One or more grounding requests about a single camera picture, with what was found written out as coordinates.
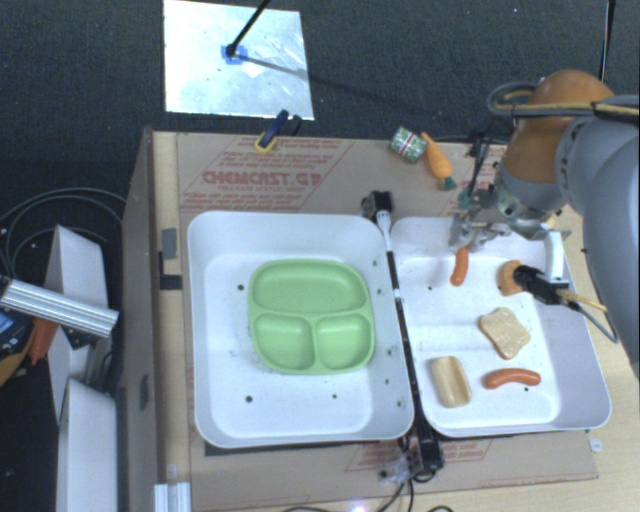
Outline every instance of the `toy carrot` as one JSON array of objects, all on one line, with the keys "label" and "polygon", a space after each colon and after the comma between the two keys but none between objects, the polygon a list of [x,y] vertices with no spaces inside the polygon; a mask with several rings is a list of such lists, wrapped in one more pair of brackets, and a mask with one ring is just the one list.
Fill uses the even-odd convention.
[{"label": "toy carrot", "polygon": [[35,365],[40,359],[44,359],[44,356],[49,352],[58,324],[42,318],[34,318],[33,324],[33,341],[29,348],[29,359],[31,359],[31,364]]},{"label": "toy carrot", "polygon": [[429,137],[425,132],[420,134],[420,138],[427,143],[427,149],[425,150],[425,157],[429,163],[429,168],[433,175],[441,180],[444,180],[444,189],[453,190],[456,188],[456,182],[451,178],[453,174],[453,166],[440,149],[440,147]]}]

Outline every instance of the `white divided tray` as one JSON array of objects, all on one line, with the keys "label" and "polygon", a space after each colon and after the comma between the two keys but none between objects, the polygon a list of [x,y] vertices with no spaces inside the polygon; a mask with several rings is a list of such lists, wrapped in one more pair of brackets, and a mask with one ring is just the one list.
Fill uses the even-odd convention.
[{"label": "white divided tray", "polygon": [[[206,212],[188,229],[195,418],[223,448],[393,439],[413,423],[407,368],[382,236],[344,215]],[[268,368],[249,330],[248,288],[263,263],[340,261],[363,277],[375,351],[356,371],[291,375]]]},{"label": "white divided tray", "polygon": [[[604,424],[611,403],[585,319],[561,306],[545,306],[530,294],[503,297],[497,274],[508,260],[545,268],[542,242],[511,235],[488,242],[470,256],[460,287],[449,283],[454,255],[447,247],[451,219],[405,218],[392,242],[411,339],[422,406],[429,423],[451,437],[595,428]],[[570,280],[565,264],[565,279]],[[508,307],[529,331],[531,341],[504,360],[479,330],[480,316]],[[462,363],[472,399],[444,407],[430,374],[433,359],[455,356]],[[500,368],[527,368],[542,382],[510,383],[485,389],[482,377]]]}]

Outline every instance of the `toy can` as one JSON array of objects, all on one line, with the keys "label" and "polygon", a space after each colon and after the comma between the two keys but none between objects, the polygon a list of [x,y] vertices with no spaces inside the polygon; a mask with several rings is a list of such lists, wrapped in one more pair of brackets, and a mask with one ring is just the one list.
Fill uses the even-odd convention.
[{"label": "toy can", "polygon": [[418,134],[401,126],[391,139],[389,149],[415,164],[427,149],[427,142]]}]

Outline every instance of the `toy hot dog bun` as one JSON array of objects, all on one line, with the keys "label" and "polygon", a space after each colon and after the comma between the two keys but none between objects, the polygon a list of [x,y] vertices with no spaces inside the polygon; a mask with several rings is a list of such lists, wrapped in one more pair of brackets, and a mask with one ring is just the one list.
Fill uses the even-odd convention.
[{"label": "toy hot dog bun", "polygon": [[542,381],[539,373],[524,368],[503,368],[484,376],[484,387],[495,389],[509,382],[537,386]]},{"label": "toy hot dog bun", "polygon": [[431,362],[431,374],[438,396],[445,407],[460,407],[471,400],[471,388],[462,363],[457,357],[446,356]]}]

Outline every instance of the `green divided plate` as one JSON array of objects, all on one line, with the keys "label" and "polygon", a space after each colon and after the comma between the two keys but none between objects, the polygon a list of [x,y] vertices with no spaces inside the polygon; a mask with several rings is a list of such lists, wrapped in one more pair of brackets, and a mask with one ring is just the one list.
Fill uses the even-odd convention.
[{"label": "green divided plate", "polygon": [[348,372],[373,354],[368,288],[344,263],[288,259],[260,266],[249,283],[249,323],[262,361],[283,373]]}]

